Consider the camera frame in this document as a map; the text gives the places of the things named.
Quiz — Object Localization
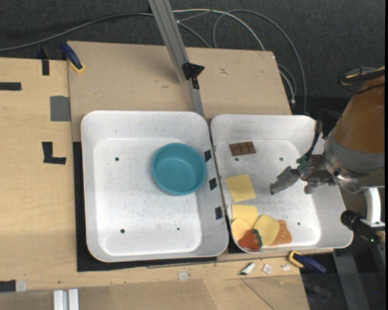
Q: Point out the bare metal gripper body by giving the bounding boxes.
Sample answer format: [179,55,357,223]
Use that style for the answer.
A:
[298,154,386,196]

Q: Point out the white plastic tray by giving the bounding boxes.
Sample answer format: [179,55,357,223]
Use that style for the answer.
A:
[209,113,354,254]
[80,109,230,263]

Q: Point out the yellow square cheese slice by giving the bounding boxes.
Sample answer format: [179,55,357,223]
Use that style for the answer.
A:
[231,203,259,227]
[224,173,257,203]

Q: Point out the yellow round slice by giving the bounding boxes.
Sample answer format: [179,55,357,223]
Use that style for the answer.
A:
[230,218,252,242]
[252,213,281,247]

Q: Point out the brown chocolate bar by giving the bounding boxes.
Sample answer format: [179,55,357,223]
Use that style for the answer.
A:
[228,141,257,157]

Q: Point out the orange round slice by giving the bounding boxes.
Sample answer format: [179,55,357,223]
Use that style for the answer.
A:
[267,219,293,247]

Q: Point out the red strawberry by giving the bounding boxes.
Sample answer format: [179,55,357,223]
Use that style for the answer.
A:
[238,228,264,252]

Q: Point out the teal bowl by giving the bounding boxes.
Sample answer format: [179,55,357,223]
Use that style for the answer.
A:
[150,142,208,197]

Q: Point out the brown cardboard board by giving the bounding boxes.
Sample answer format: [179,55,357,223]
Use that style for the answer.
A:
[67,40,336,264]

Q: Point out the black cylinder on white bracket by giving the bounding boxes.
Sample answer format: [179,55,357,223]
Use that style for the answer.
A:
[339,187,386,243]

